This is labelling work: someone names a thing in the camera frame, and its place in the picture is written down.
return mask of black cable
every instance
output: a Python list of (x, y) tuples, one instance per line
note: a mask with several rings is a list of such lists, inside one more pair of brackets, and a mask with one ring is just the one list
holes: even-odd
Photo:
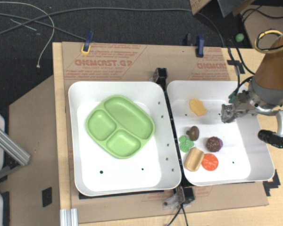
[[(58, 11), (58, 12), (53, 12), (53, 13), (50, 13), (50, 14), (47, 14), (47, 15), (43, 15), (43, 16), (40, 16), (40, 17), (36, 17), (36, 18), (33, 18), (33, 19), (27, 19), (27, 21), (25, 23), (22, 23), (22, 24), (14, 26), (12, 28), (9, 28), (9, 29), (6, 29), (4, 31), (1, 31), (0, 35), (4, 34), (4, 33), (7, 33), (7, 32), (10, 32), (10, 31), (12, 31), (14, 29), (17, 29), (20, 26), (24, 26), (24, 25), (29, 24), (31, 22), (36, 22), (37, 20), (40, 20), (40, 19), (43, 19), (43, 18), (46, 18), (46, 17), (49, 17), (49, 16), (55, 16), (55, 15), (59, 15), (59, 14), (63, 14), (63, 13), (83, 11), (83, 10), (120, 10), (120, 11), (139, 11), (139, 12), (182, 11), (182, 12), (190, 12), (190, 13), (192, 12), (192, 10), (184, 9), (184, 8), (161, 8), (161, 9), (108, 8), (108, 7), (107, 8), (105, 8), (105, 7), (74, 8), (74, 9), (68, 9), (68, 10), (62, 10), (62, 11)], [(222, 35), (221, 35), (220, 31), (218, 30), (218, 28), (215, 26), (215, 24), (207, 16), (205, 16), (205, 15), (203, 15), (201, 13), (198, 13), (198, 14), (203, 16), (204, 18), (206, 18), (214, 26), (214, 28), (216, 29), (216, 31), (217, 31), (217, 33), (218, 33), (218, 35), (220, 37), (222, 46), (225, 47)]]
[[(11, 14), (5, 14), (5, 13), (0, 13), (0, 16), (6, 16), (6, 17), (14, 17), (14, 18), (18, 18), (18, 19), (23, 19), (23, 20), (27, 20), (27, 21), (30, 21), (30, 18), (26, 18), (26, 17), (20, 17), (20, 16), (16, 16), (16, 15), (11, 15)], [(66, 33), (68, 35), (71, 35), (71, 36), (74, 36), (78, 39), (81, 39), (81, 40), (86, 40), (86, 38), (83, 38), (83, 37), (80, 37), (78, 35), (75, 35), (71, 32), (68, 32), (66, 30), (63, 30), (63, 29), (60, 29), (60, 28), (57, 28), (56, 26), (52, 26), (50, 24), (46, 24), (46, 23), (42, 23), (40, 21), (34, 21), (34, 23), (37, 23), (37, 24), (41, 24), (41, 25), (44, 25), (44, 26), (47, 26), (47, 27), (50, 27), (50, 28), (54, 28), (60, 32), (63, 32), (63, 33)]]
[(187, 216), (186, 216), (185, 211), (184, 211), (184, 208), (183, 208), (183, 204), (181, 205), (181, 208), (182, 208), (182, 210), (183, 210), (183, 215), (184, 215), (184, 219), (185, 219), (186, 226), (189, 226), (189, 224), (188, 224), (188, 219), (187, 219)]
[[(258, 11), (258, 9), (259, 9), (260, 7), (262, 7), (262, 5), (258, 6), (257, 8), (250, 8), (250, 9), (247, 9), (247, 10), (245, 10), (245, 11), (241, 14), (241, 17), (242, 17), (242, 28), (244, 28), (244, 23), (245, 23), (246, 19), (247, 19), (250, 15), (252, 15), (255, 11)], [(252, 10), (252, 12), (250, 12), (250, 13), (244, 18), (244, 15), (245, 15), (248, 11), (251, 11), (251, 10)]]
[(177, 217), (177, 215), (179, 214), (179, 212), (180, 212), (181, 209), (183, 210), (183, 214), (184, 214), (184, 219), (185, 219), (186, 226), (189, 226), (189, 224), (188, 224), (188, 218), (187, 218), (187, 216), (186, 216), (186, 214), (185, 214), (185, 211), (184, 211), (184, 208), (183, 208), (183, 204), (180, 204), (179, 210), (177, 211), (177, 213), (174, 215), (174, 217), (172, 218), (171, 222), (170, 222), (167, 226), (170, 226), (171, 223), (173, 223), (173, 221), (176, 219), (176, 217)]
[(55, 15), (60, 15), (60, 14), (64, 14), (64, 13), (70, 13), (70, 12), (77, 12), (77, 11), (85, 11), (85, 10), (119, 10), (119, 11), (139, 11), (139, 12), (161, 12), (161, 11), (182, 11), (182, 12), (191, 12), (190, 9), (184, 9), (184, 8), (162, 8), (162, 9), (139, 9), (139, 8), (104, 8), (104, 7), (87, 7), (87, 8), (73, 8), (73, 9), (68, 9), (68, 10), (62, 10), (62, 11), (58, 11), (58, 12), (53, 12), (50, 14), (46, 14), (43, 16), (39, 16), (33, 19), (30, 19), (29, 21), (26, 21), (25, 23), (16, 25), (12, 28), (3, 30), (0, 32), (1, 34), (10, 32), (14, 29), (17, 29), (23, 25), (27, 25), (29, 23), (32, 23), (34, 21), (49, 17), (49, 16), (55, 16)]
[(240, 58), (240, 60), (241, 60), (241, 63), (242, 63), (242, 65), (243, 65), (243, 67), (244, 67), (249, 73), (255, 74), (253, 71), (251, 71), (251, 70), (246, 66), (246, 64), (245, 64), (245, 62), (244, 62), (244, 60), (243, 60), (243, 58), (242, 58), (242, 55), (241, 55), (241, 53), (240, 53), (240, 50), (239, 50), (239, 48), (237, 47), (236, 43), (235, 43), (232, 39), (229, 39), (229, 41), (230, 41), (230, 42), (234, 45), (234, 47), (236, 48), (237, 53), (238, 53), (238, 56), (239, 56), (239, 58)]
[(271, 15), (268, 15), (268, 14), (266, 14), (266, 13), (263, 13), (263, 12), (257, 10), (258, 8), (249, 8), (249, 9), (245, 10), (243, 13), (245, 14), (246, 12), (253, 10), (254, 12), (258, 12), (258, 13), (262, 14), (263, 16), (266, 16), (266, 17), (269, 17), (269, 18), (273, 18), (273, 19), (280, 19), (280, 18), (283, 18), (283, 16), (271, 16)]
[[(228, 55), (230, 56), (230, 58), (231, 58), (231, 60), (232, 60), (232, 62), (234, 64), (235, 68), (237, 68), (238, 65), (236, 64), (236, 61), (235, 61), (235, 59), (234, 59), (234, 57), (232, 55), (231, 48), (229, 46), (227, 47), (227, 52), (228, 52)], [(240, 86), (240, 75), (239, 74), (237, 75), (237, 81), (238, 81), (238, 85), (237, 85), (237, 88), (238, 88)]]
[(243, 84), (245, 84), (246, 82), (250, 82), (253, 77), (254, 77), (254, 76), (250, 76), (250, 77), (246, 78), (244, 81), (242, 81), (241, 84), (236, 88), (235, 93), (238, 94), (238, 91), (239, 91), (240, 87), (241, 87)]
[[(265, 32), (260, 33), (260, 34), (258, 35), (257, 39), (256, 39), (256, 46), (257, 46), (258, 49), (270, 51), (270, 50), (276, 50), (276, 49), (283, 48), (283, 45), (280, 45), (280, 46), (277, 46), (277, 47), (272, 47), (272, 48), (260, 48), (260, 47), (259, 47), (259, 41), (263, 38), (263, 36), (262, 36), (262, 37), (260, 37), (260, 36), (261, 36), (261, 34), (263, 34), (263, 33), (264, 33), (264, 35), (265, 35)], [(279, 36), (279, 34), (273, 33), (273, 32), (267, 33), (267, 34), (275, 34), (275, 35)]]
[(224, 43), (224, 40), (222, 38), (222, 35), (221, 35), (220, 31), (218, 30), (218, 28), (216, 27), (216, 25), (213, 23), (213, 21), (210, 20), (207, 16), (203, 15), (202, 13), (197, 13), (197, 14), (199, 14), (199, 15), (203, 16), (204, 18), (206, 18), (213, 25), (213, 27), (216, 29), (216, 31), (217, 31), (217, 33), (218, 33), (218, 35), (220, 37), (220, 40), (221, 40), (221, 43), (222, 43), (222, 47), (225, 48), (225, 43)]
[(179, 214), (180, 210), (181, 210), (181, 206), (180, 206), (179, 210), (177, 211), (177, 213), (176, 213), (176, 214), (174, 215), (174, 217), (172, 218), (171, 222), (170, 222), (167, 226), (170, 226), (171, 223), (173, 223), (173, 221), (175, 220), (175, 218), (176, 218), (177, 215)]

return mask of green divided plate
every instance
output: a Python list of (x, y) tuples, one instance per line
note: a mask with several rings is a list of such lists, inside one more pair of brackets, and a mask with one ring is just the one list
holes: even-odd
[(88, 116), (89, 135), (117, 158), (135, 155), (152, 137), (155, 125), (137, 104), (124, 96), (102, 101)]

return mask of white tray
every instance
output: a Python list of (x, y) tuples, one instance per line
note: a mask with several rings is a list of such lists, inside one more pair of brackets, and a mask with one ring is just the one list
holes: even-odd
[[(257, 137), (261, 130), (257, 117), (246, 115), (232, 123), (221, 122), (221, 105), (228, 104), (228, 96), (236, 86), (234, 81), (173, 81), (167, 87), (177, 137), (185, 135), (191, 126), (197, 126), (200, 137), (195, 147), (208, 153), (205, 143), (212, 136), (219, 137), (224, 144), (214, 153), (219, 160), (215, 171), (200, 166), (191, 172), (184, 167), (185, 177), (193, 185), (261, 181), (274, 175), (267, 145)], [(203, 102), (207, 109), (205, 115), (197, 116), (190, 110), (189, 101), (194, 98)], [(187, 153), (181, 152), (183, 162), (186, 156)]]
[[(153, 82), (80, 81), (69, 91), (75, 184), (87, 196), (173, 189), (181, 171), (162, 88)], [(112, 95), (127, 97), (155, 123), (149, 142), (133, 157), (118, 159), (89, 136), (86, 119)]]

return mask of chocolate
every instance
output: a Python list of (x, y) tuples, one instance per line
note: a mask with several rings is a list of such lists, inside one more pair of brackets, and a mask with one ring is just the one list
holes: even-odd
[(210, 152), (218, 152), (223, 146), (223, 142), (218, 137), (210, 137), (207, 141), (207, 149)]

